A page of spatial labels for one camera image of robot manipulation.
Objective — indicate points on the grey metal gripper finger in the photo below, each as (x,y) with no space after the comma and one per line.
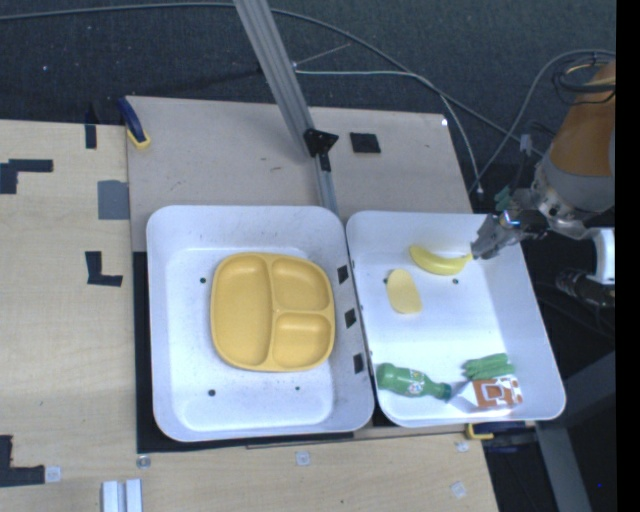
(502,242)
(484,237)

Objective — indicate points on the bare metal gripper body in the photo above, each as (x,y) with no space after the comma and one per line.
(550,215)

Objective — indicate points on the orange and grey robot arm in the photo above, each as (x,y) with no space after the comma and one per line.
(585,135)

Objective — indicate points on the yellow banana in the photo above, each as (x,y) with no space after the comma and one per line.
(440,263)

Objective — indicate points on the pale yellow oval slice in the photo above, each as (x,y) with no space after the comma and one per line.
(404,292)

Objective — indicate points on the white plastic tray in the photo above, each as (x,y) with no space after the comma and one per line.
(190,350)
(450,340)

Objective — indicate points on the green bean bundle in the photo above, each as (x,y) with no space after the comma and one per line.
(487,366)

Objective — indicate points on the white and orange carton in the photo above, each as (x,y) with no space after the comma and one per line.
(492,395)

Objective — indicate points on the green plastic bottle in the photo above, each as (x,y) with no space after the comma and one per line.
(405,381)

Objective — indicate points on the yellow divided plate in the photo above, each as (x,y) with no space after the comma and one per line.
(242,310)

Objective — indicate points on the pale wood board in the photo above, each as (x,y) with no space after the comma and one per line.
(225,155)

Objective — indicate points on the black cylinder on white bracket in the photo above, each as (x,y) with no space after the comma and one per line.
(602,255)

